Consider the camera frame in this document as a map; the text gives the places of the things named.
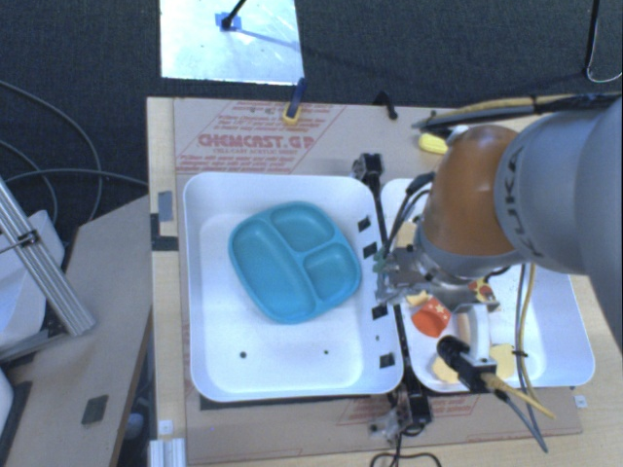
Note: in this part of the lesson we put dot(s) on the white plastic tray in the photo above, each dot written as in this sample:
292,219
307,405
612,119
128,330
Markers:
560,319
272,358

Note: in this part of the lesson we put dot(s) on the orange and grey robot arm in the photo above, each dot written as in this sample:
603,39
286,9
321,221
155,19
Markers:
545,188

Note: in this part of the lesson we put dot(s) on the thin black and white rod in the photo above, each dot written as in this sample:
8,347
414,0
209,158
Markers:
402,338

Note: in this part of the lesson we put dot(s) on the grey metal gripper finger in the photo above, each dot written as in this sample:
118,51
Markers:
387,298

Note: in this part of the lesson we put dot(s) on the tan toy sausage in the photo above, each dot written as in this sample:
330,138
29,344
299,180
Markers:
463,326

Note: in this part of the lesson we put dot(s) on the blue divided plate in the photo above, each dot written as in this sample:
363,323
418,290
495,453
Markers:
287,265

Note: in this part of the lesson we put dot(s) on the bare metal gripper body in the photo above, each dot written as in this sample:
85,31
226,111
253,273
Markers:
414,273

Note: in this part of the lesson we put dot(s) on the brown cardboard board, red print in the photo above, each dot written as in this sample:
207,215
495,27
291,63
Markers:
253,144

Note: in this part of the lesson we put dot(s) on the red can with yellow stars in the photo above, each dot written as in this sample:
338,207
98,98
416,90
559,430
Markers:
430,318

